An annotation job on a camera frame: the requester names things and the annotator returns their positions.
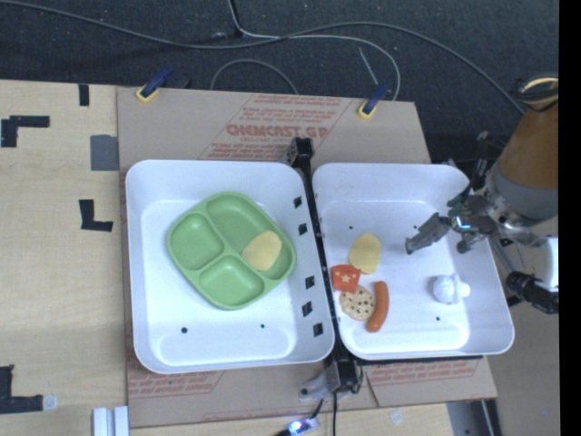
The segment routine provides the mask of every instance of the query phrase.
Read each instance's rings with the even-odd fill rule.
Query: red toy tomato
[[[333,288],[337,291],[355,292],[359,284],[361,270],[351,265],[335,265],[330,269]]]

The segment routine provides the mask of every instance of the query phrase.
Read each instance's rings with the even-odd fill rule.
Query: dark carpet
[[[433,161],[452,158],[462,166],[474,158],[480,132],[506,141],[516,127],[520,112],[507,92],[519,78],[558,72],[559,0],[232,2],[238,26],[228,0],[2,0],[0,79],[141,85],[169,64],[173,86],[191,79],[191,88],[208,89],[222,66],[251,59],[281,70],[301,94],[367,97],[377,81],[389,86],[386,99],[397,93],[416,104]],[[347,22],[374,25],[276,42],[259,37]],[[260,41],[265,44],[246,46]],[[280,75],[258,64],[229,67],[214,88],[291,92]]]

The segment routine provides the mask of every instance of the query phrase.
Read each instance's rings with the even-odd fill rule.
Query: toy sausage
[[[389,291],[388,286],[383,281],[377,281],[373,285],[375,292],[375,311],[365,325],[367,331],[377,332],[385,322],[389,310]]]

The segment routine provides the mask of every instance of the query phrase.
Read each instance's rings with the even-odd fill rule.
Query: cardboard sheet
[[[124,177],[146,159],[283,160],[292,137],[310,137],[313,168],[324,163],[429,163],[414,104],[380,102],[368,121],[364,99],[163,89],[143,104],[134,88],[117,89],[122,189],[127,391],[132,427],[309,414],[299,386],[322,363],[226,372],[159,375],[133,352]],[[340,410],[496,397],[487,359],[392,363],[365,368],[357,394]],[[328,411],[330,404],[323,407]]]

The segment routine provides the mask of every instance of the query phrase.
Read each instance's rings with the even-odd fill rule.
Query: green plate
[[[281,253],[268,271],[260,272],[242,259],[241,252],[258,234],[269,230],[281,239]],[[168,232],[167,248],[192,286],[213,305],[228,310],[259,300],[296,263],[289,237],[241,193],[215,194],[183,214]]]

